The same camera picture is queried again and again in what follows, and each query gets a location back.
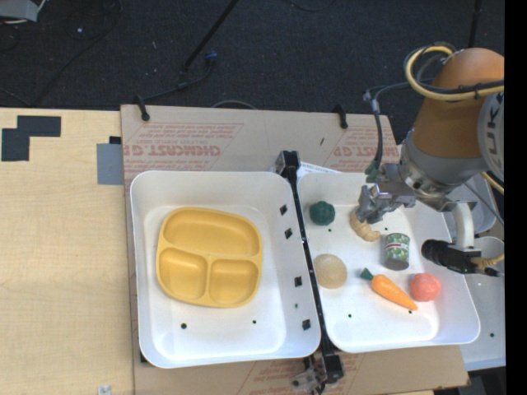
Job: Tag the green and white can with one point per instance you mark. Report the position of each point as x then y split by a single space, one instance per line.
397 251

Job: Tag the thin black rod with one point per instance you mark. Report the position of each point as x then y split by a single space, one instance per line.
306 253

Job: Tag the brown cardboard board red print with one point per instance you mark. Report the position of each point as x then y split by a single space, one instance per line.
247 138

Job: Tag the green broccoli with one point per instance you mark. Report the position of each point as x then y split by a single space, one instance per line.
322 213

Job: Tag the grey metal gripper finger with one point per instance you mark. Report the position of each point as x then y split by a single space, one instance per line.
364 204
381 214

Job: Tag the yellow divided plate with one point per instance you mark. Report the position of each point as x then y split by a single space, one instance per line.
210 237

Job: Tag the white printed paper slip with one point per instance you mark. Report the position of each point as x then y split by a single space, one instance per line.
319 168

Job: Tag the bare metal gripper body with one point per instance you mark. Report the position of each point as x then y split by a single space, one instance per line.
401 193

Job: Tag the orange carrot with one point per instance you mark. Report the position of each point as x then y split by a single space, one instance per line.
391 290

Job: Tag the black cylinder on white bracket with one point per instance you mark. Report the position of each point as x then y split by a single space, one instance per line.
446 255

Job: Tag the beige round bread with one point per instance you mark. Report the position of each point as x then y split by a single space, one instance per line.
330 271

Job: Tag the orange round fruit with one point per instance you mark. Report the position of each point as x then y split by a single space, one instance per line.
425 287

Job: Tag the white plastic tray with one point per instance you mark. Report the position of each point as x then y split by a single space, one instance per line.
222 335
370 327

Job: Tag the beige croissant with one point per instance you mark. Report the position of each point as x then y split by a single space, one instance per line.
364 230

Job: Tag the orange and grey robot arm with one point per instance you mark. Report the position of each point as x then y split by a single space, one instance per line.
449 113

